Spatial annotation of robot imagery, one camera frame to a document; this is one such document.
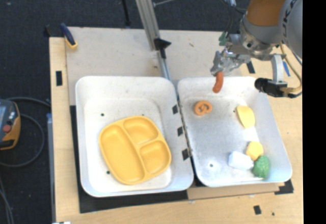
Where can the yellow divided plate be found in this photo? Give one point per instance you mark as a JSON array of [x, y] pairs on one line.
[[133, 149]]

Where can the orange toy pretzel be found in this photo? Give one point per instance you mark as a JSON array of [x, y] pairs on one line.
[[198, 108]]

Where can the white packet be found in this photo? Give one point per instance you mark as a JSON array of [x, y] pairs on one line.
[[239, 160]]

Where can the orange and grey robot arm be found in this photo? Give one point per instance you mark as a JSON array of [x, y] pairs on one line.
[[267, 1]]

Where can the green toy broccoli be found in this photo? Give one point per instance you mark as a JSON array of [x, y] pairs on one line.
[[261, 167]]

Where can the pale yellow toy slice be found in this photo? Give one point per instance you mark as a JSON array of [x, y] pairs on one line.
[[245, 116]]

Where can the orange toy sausage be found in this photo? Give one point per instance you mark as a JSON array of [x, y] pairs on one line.
[[218, 83]]

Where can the white plastic tray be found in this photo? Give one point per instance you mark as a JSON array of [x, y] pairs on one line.
[[219, 136], [127, 90]]

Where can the black cylinder on white bracket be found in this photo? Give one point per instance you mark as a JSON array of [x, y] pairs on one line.
[[270, 86]]

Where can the pale wood board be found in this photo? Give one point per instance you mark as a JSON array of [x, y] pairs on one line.
[[114, 52]]

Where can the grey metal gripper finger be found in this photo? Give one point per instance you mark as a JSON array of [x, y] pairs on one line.
[[215, 68], [228, 69]]

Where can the yellow toy chunk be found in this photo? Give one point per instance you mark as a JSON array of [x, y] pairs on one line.
[[254, 150]]

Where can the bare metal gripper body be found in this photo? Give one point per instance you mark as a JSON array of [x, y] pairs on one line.
[[244, 48]]

